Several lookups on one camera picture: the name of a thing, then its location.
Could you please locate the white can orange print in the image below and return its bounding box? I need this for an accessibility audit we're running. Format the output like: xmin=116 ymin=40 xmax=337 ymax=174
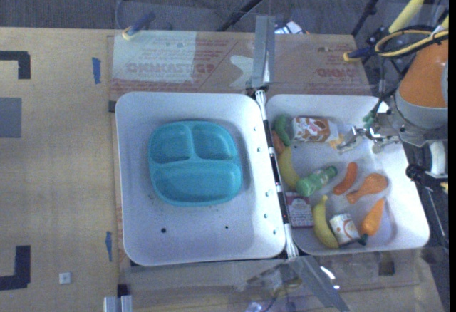
xmin=328 ymin=212 xmax=361 ymax=246

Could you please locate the green plastic bottle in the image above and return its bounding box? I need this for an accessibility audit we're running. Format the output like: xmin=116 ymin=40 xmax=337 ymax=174
xmin=295 ymin=165 xmax=339 ymax=198

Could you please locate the brown and white carton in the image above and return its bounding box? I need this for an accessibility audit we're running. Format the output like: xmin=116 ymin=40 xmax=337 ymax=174
xmin=291 ymin=115 xmax=340 ymax=145

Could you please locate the red and white packet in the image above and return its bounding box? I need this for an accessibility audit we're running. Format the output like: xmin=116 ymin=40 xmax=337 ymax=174
xmin=284 ymin=191 xmax=316 ymax=229

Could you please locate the blue divided plate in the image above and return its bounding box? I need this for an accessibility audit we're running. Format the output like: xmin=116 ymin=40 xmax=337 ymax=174
xmin=147 ymin=120 xmax=244 ymax=207

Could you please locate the green toy broccoli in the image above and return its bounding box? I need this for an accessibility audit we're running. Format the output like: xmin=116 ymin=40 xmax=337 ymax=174
xmin=273 ymin=113 xmax=293 ymax=147

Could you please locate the orange sausage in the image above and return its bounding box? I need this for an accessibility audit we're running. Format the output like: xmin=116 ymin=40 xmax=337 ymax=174
xmin=332 ymin=161 xmax=358 ymax=197

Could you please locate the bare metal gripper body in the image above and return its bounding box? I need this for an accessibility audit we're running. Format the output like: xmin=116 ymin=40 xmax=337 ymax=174
xmin=366 ymin=113 xmax=449 ymax=147

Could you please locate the orange carrot with green end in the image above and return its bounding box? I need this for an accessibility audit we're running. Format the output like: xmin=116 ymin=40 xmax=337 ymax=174
xmin=358 ymin=197 xmax=387 ymax=246

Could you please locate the small orange carrot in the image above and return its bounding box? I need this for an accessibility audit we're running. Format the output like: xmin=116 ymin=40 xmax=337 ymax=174
xmin=271 ymin=130 xmax=286 ymax=155

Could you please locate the orange chicken drumstick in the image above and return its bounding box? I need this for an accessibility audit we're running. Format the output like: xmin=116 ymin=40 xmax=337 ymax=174
xmin=346 ymin=172 xmax=390 ymax=205

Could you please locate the yellow banana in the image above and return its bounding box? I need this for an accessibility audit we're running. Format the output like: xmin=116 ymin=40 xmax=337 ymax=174
xmin=311 ymin=194 xmax=341 ymax=250
xmin=277 ymin=145 xmax=302 ymax=191

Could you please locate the black cylinder on white bracket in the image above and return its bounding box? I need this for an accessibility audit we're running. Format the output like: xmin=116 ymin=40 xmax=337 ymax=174
xmin=405 ymin=140 xmax=449 ymax=191

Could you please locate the white plastic tray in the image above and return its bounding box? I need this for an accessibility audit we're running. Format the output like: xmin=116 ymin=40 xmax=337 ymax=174
xmin=265 ymin=93 xmax=431 ymax=256
xmin=114 ymin=90 xmax=288 ymax=267

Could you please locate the brown cardboard board red print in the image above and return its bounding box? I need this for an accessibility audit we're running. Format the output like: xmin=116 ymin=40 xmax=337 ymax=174
xmin=106 ymin=30 xmax=422 ymax=288

